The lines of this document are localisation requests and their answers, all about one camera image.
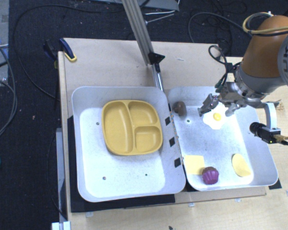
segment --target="yellow plate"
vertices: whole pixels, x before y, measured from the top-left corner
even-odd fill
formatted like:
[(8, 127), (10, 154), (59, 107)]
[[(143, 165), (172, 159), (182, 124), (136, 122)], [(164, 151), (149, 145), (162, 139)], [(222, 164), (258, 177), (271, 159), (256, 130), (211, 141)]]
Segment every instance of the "yellow plate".
[(102, 109), (102, 131), (107, 148), (117, 155), (157, 151), (163, 142), (159, 116), (148, 102), (118, 100)]

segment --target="dark carpet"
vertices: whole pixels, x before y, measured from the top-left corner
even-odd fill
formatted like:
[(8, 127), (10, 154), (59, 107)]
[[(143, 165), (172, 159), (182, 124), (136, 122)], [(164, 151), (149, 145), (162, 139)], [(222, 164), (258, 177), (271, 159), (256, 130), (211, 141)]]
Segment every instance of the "dark carpet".
[[(57, 200), (55, 140), (51, 141), (60, 127), (60, 103), (55, 100), (58, 72), (43, 52), (43, 43), (49, 39), (59, 50), (62, 37), (134, 40), (122, 9), (122, 5), (95, 1), (10, 0), (9, 60), (18, 108), (0, 137), (0, 230), (49, 230), (52, 222), (59, 221), (47, 178), (50, 149), (49, 182)], [(216, 13), (242, 25), (247, 16), (265, 11), (288, 16), (288, 0), (181, 0), (180, 12), (149, 23), (148, 31), (152, 41), (192, 42), (188, 33), (192, 15)], [(156, 10), (143, 8), (143, 12)], [(190, 33), (196, 43), (218, 43), (226, 56), (242, 57), (250, 41), (241, 29), (212, 15), (195, 16)], [(9, 119), (12, 101), (12, 92), (0, 87), (0, 128)]]

